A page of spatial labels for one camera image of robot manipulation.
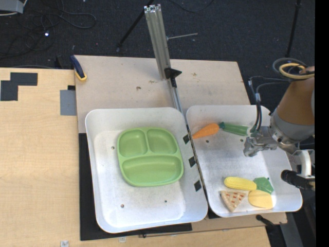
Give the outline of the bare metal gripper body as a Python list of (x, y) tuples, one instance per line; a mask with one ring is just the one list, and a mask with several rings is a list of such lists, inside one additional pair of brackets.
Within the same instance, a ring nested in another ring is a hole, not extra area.
[(262, 126), (251, 133), (250, 137), (254, 138), (254, 146), (264, 147), (263, 151), (281, 148), (285, 152), (293, 154), (299, 149), (299, 141), (291, 139), (274, 126)]

